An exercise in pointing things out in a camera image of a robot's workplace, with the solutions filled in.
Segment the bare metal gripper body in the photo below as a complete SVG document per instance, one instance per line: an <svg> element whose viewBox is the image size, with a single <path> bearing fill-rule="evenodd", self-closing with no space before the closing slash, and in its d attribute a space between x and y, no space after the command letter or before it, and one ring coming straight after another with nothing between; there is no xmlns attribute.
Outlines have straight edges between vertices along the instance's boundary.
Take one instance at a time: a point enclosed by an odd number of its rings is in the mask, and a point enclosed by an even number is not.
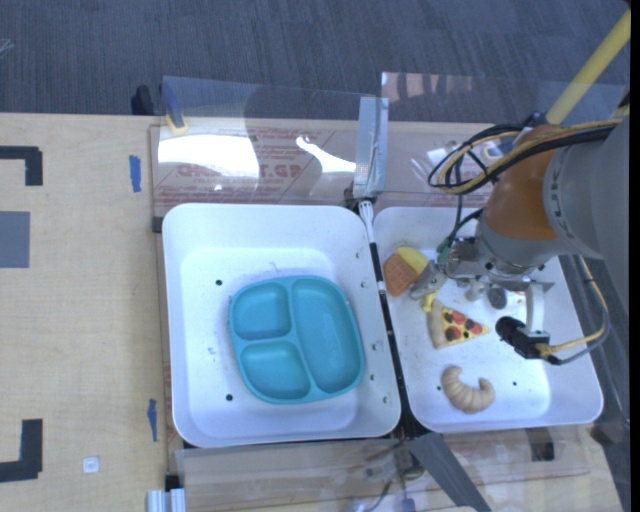
<svg viewBox="0 0 640 512"><path fill-rule="evenodd" d="M532 267L522 267L496 256L481 238L456 239L444 264L445 275L458 281L477 281L509 291L525 291Z"/></svg>

